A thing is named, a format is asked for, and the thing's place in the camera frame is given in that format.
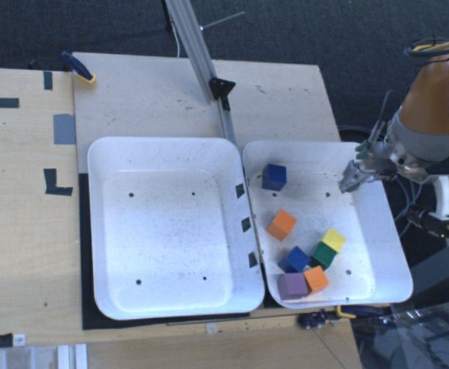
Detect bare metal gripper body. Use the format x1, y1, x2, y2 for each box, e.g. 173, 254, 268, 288
359, 139, 433, 185

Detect white plastic tray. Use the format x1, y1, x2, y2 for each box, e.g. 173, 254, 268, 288
87, 135, 266, 321
241, 139, 414, 311

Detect yellow cube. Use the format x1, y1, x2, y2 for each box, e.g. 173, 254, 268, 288
320, 227, 347, 254

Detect dark blue cube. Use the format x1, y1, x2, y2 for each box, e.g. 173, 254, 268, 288
261, 163, 288, 192

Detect orange cube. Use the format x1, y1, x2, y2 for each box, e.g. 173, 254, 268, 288
302, 264, 331, 294
265, 208, 298, 242

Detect green cube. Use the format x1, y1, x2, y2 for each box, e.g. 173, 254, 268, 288
309, 241, 338, 271

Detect purple cube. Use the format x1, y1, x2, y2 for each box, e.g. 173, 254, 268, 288
276, 271, 309, 302

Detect pale wood board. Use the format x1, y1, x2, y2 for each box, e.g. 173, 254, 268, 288
72, 51, 355, 327

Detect black cylinder on white bracket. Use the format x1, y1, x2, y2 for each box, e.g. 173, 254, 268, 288
406, 175, 449, 240

